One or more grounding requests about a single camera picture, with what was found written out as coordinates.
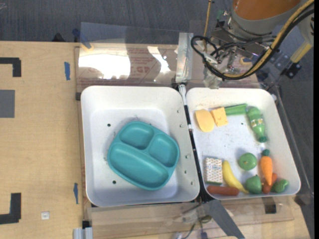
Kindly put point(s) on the green toy bottle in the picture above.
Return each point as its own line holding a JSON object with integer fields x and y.
{"x": 256, "y": 123}

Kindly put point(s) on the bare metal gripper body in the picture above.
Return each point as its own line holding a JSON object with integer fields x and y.
{"x": 249, "y": 47}

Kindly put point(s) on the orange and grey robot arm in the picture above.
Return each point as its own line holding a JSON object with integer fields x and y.
{"x": 264, "y": 1}

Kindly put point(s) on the orange carrot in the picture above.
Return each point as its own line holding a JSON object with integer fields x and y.
{"x": 266, "y": 167}

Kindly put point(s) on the teal divided plate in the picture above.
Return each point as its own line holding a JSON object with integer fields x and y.
{"x": 142, "y": 158}

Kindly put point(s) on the yellow banana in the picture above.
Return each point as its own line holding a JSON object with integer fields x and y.
{"x": 229, "y": 174}

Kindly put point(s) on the orange sausage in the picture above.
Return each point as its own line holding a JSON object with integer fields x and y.
{"x": 266, "y": 189}
{"x": 222, "y": 190}

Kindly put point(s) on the green apple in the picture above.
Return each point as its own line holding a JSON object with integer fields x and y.
{"x": 247, "y": 161}

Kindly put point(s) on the white plastic tray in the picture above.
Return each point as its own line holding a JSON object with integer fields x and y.
{"x": 234, "y": 138}
{"x": 99, "y": 103}

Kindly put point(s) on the green broccoli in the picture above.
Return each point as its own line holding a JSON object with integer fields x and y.
{"x": 280, "y": 185}

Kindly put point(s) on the small white square block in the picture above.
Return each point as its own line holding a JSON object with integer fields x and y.
{"x": 45, "y": 215}

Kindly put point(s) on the white patterned carton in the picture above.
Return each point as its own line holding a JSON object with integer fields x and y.
{"x": 213, "y": 170}

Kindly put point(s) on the green pepper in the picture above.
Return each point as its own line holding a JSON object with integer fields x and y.
{"x": 253, "y": 184}

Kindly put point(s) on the yellow oval bread slice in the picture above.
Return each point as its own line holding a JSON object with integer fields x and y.
{"x": 204, "y": 121}

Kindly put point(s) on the yellow cheese block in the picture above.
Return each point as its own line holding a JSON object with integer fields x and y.
{"x": 219, "y": 116}

